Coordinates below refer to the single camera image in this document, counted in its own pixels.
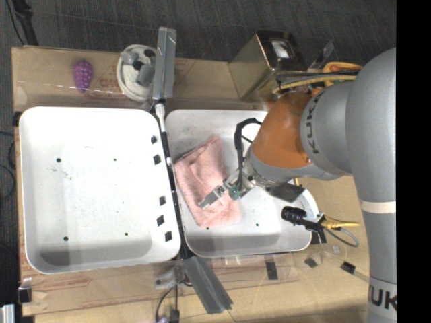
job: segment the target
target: pink towel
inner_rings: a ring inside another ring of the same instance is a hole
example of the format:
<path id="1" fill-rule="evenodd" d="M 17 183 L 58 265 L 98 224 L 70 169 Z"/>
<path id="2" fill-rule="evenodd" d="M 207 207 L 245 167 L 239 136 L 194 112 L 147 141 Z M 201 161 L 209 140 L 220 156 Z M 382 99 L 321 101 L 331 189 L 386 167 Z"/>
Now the pink towel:
<path id="1" fill-rule="evenodd" d="M 174 168 L 178 185 L 197 225 L 225 226 L 240 220 L 238 202 L 232 200 L 227 192 L 205 210 L 198 205 L 227 178 L 223 166 L 222 140 L 219 136 L 210 138 L 182 156 Z"/>

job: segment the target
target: yellow cable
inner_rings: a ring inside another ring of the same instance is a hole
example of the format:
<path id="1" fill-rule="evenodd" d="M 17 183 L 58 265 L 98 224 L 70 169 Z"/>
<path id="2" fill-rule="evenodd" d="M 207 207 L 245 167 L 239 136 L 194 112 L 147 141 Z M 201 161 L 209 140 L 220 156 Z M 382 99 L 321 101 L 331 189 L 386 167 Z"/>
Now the yellow cable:
<path id="1" fill-rule="evenodd" d="M 309 85 L 311 83 L 320 83 L 322 81 L 328 80 L 355 80 L 356 75 L 326 75 L 326 76 L 318 76 L 312 77 L 310 79 L 304 79 L 301 81 L 296 81 L 294 83 L 285 83 L 281 85 L 274 86 L 272 89 L 273 94 L 279 94 L 280 91 L 284 91 L 285 89 L 290 89 L 293 87 L 298 87 L 302 85 Z"/>

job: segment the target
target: cardboard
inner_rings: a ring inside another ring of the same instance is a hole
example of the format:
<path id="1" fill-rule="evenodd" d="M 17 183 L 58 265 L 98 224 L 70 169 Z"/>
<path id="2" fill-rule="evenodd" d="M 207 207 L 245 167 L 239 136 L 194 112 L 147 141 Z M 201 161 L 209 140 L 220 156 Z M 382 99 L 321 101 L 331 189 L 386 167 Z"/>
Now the cardboard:
<path id="1" fill-rule="evenodd" d="M 13 101 L 16 112 L 32 106 L 97 106 L 135 108 L 115 84 L 113 66 L 118 54 L 37 47 L 12 49 Z M 91 61 L 95 70 L 92 91 L 83 95 L 74 88 L 70 67 L 79 59 Z M 241 102 L 227 63 L 177 59 L 173 108 L 262 109 L 262 105 Z M 31 279 L 32 302 L 23 305 L 25 316 L 37 315 L 37 322 L 148 322 L 154 321 L 158 299 L 154 276 L 169 264 L 151 264 L 100 269 L 60 275 L 35 271 L 26 260 L 21 192 L 19 134 L 15 130 L 17 194 L 20 233 L 21 279 Z M 206 315 L 193 289 L 180 288 L 181 322 L 359 322 L 366 304 L 368 247 L 366 233 L 349 177 L 331 182 L 302 180 L 309 186 L 319 209 L 336 219 L 359 221 L 352 230 L 361 246 L 343 247 L 328 237 L 324 246 L 303 252 L 274 255 L 277 280 L 269 280 L 265 256 L 211 260 L 216 275 L 231 295 L 230 313 Z M 304 263 L 312 257 L 317 266 Z M 361 277 L 340 269 L 344 260 L 357 266 Z M 167 299 L 164 305 L 172 303 Z M 55 314 L 54 312 L 70 311 Z M 295 316 L 313 317 L 297 320 Z"/>

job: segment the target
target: empty white tray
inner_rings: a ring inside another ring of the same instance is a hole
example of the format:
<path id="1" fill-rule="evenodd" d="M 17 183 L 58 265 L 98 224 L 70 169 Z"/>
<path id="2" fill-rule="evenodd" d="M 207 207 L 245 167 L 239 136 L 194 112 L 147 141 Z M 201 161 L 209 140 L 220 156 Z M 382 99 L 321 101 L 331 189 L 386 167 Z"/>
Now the empty white tray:
<path id="1" fill-rule="evenodd" d="M 26 255 L 42 273 L 163 262 L 180 237 L 156 119 L 37 107 L 20 118 Z"/>
<path id="2" fill-rule="evenodd" d="M 166 130 L 174 162 L 214 135 L 223 142 L 224 166 L 230 174 L 238 167 L 234 148 L 236 124 L 255 117 L 263 121 L 266 112 L 228 110 L 176 110 L 166 119 Z M 259 126 L 250 124 L 243 135 L 253 140 Z M 244 142 L 244 154 L 249 144 Z M 178 199 L 185 226 L 185 237 L 190 249 L 198 256 L 221 257 L 248 254 L 266 254 L 305 249 L 311 233 L 303 226 L 293 226 L 281 218 L 286 205 L 306 209 L 309 217 L 319 214 L 311 193 L 305 191 L 294 203 L 275 199 L 263 189 L 254 188 L 239 200 L 241 220 L 230 226 L 199 227 L 180 192 Z"/>

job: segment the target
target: dark gray carpet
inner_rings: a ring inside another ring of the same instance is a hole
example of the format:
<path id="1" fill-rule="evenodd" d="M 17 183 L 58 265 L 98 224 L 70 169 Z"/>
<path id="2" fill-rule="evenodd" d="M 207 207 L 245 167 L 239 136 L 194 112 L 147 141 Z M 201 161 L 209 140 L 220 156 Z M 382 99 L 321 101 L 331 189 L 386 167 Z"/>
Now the dark gray carpet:
<path id="1" fill-rule="evenodd" d="M 365 64 L 396 45 L 397 0 L 27 0 L 41 46 L 119 52 L 155 45 L 159 26 L 178 32 L 177 55 L 230 60 L 258 29 L 293 33 L 306 63 L 332 39 L 337 58 Z M 20 45 L 0 0 L 0 130 L 12 131 L 10 48 Z M 0 135 L 0 164 L 10 138 Z M 11 182 L 0 171 L 2 191 Z M 1 202 L 0 242 L 17 250 L 15 199 Z M 13 278 L 0 251 L 0 293 Z"/>

